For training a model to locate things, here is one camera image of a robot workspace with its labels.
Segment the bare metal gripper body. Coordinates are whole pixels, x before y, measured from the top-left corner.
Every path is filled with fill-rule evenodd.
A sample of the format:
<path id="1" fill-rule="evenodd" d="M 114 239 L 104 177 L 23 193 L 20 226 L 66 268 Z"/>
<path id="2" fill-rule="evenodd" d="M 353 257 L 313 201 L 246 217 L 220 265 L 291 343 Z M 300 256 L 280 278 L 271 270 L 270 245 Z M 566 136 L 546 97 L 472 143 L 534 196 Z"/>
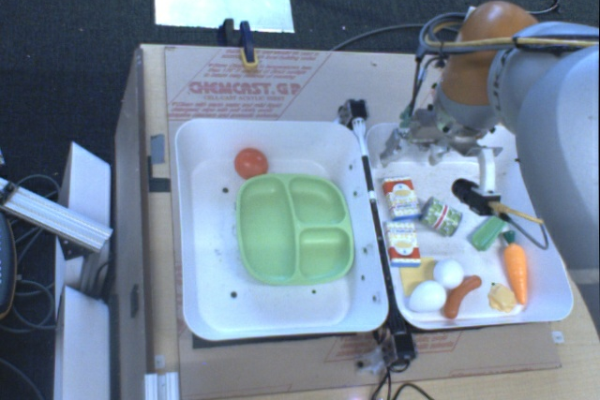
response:
<path id="1" fill-rule="evenodd" d="M 406 141 L 435 151 L 435 156 L 455 151 L 461 156 L 476 157 L 485 150 L 498 156 L 503 151 L 501 146 L 481 143 L 493 127 L 465 126 L 443 107 L 418 109 L 411 115 L 402 114 L 399 128 Z"/>

